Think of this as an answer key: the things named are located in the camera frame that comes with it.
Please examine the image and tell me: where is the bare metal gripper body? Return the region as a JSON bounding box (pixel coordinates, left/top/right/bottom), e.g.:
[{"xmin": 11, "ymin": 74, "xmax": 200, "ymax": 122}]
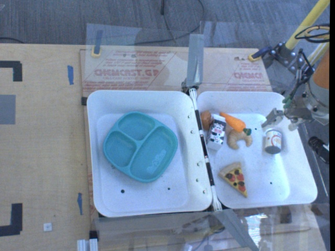
[{"xmin": 283, "ymin": 96, "xmax": 330, "ymax": 127}]

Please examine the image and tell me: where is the small white can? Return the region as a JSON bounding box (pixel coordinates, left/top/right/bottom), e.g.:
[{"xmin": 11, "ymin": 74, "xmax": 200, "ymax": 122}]
[{"xmin": 264, "ymin": 128, "xmax": 283, "ymax": 155}]

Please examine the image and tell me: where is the orange carrot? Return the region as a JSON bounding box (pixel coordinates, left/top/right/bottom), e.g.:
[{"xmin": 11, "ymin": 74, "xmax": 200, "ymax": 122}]
[{"xmin": 219, "ymin": 111, "xmax": 253, "ymax": 136}]

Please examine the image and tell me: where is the tan croissant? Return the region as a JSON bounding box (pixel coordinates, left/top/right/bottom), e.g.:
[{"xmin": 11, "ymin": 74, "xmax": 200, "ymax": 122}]
[{"xmin": 226, "ymin": 128, "xmax": 254, "ymax": 151}]

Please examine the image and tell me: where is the white cow print carton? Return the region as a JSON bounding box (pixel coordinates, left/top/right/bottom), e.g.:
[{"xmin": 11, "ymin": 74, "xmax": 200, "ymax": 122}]
[{"xmin": 206, "ymin": 113, "xmax": 227, "ymax": 152}]

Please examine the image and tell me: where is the white plastic tray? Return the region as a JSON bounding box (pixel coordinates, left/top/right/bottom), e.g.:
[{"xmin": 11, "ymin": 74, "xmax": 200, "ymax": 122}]
[
  {"xmin": 196, "ymin": 90, "xmax": 319, "ymax": 210},
  {"xmin": 86, "ymin": 89, "xmax": 214, "ymax": 218}
]

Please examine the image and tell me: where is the yellow pizza slice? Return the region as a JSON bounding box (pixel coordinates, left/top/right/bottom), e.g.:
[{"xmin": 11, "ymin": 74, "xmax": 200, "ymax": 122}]
[{"xmin": 218, "ymin": 162, "xmax": 249, "ymax": 199}]

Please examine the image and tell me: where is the thin black and white rod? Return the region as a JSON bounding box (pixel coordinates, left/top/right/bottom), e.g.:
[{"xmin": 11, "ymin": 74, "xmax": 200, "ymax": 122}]
[{"xmin": 188, "ymin": 87, "xmax": 223, "ymax": 212}]

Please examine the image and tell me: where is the teal divided plate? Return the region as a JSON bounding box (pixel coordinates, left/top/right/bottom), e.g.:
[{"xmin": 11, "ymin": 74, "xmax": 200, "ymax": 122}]
[{"xmin": 102, "ymin": 110, "xmax": 179, "ymax": 184}]

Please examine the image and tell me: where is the brown cardboard board red print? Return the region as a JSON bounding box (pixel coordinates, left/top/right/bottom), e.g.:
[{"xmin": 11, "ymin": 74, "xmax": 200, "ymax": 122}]
[{"xmin": 79, "ymin": 44, "xmax": 312, "ymax": 235}]

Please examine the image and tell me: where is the black cylinder on white bracket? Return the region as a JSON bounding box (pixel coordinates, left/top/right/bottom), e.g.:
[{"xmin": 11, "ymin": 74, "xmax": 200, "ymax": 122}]
[{"xmin": 307, "ymin": 135, "xmax": 330, "ymax": 165}]

